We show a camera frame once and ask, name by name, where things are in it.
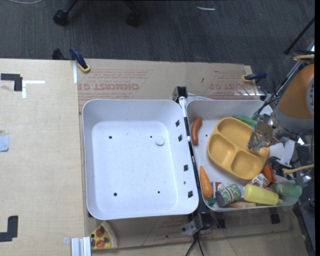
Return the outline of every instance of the green bottle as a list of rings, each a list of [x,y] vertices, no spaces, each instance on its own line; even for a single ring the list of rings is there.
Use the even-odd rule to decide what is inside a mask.
[[[270,187],[281,196],[298,198],[302,194],[302,187],[294,183],[271,183]]]

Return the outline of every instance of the blue clamp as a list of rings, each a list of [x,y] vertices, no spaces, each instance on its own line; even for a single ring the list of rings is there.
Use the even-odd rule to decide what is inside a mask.
[[[251,83],[252,80],[255,80],[255,83],[257,84],[261,79],[264,79],[266,77],[267,77],[267,73],[258,72],[258,73],[249,74],[249,75],[242,75],[241,81],[244,83]]]
[[[80,52],[74,47],[70,48],[70,53],[77,61],[77,66],[81,69],[82,72],[87,73],[90,71],[90,66],[85,62],[85,59],[82,57]]]

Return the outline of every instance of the gray carpet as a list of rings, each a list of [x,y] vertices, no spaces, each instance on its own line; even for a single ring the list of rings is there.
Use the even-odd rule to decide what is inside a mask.
[[[315,0],[135,1],[138,27],[127,25],[122,1],[99,0],[79,1],[69,24],[57,25],[53,16],[66,2],[0,0],[0,58],[49,60],[59,48],[71,59],[75,47],[94,59],[237,63],[266,72],[259,85],[269,91],[295,64],[293,52],[315,37],[313,23],[284,54],[315,16]]]

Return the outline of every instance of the yellow clamp pad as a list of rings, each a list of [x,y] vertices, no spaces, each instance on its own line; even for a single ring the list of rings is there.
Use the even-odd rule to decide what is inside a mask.
[[[83,73],[87,73],[90,71],[90,66],[87,64],[87,68],[83,68],[79,63],[77,64],[78,68],[81,69]]]
[[[245,74],[243,74],[242,76],[241,76],[241,81],[242,82],[244,82],[244,83],[251,83],[252,82],[252,80],[247,80],[247,79],[245,79]]]

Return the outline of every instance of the white cable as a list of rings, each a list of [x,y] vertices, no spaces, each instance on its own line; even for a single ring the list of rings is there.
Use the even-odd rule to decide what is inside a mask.
[[[37,4],[37,3],[42,2],[43,0],[38,0],[38,1],[34,1],[34,2],[20,2],[20,1],[16,1],[16,0],[7,0],[7,1],[17,3],[17,4]]]

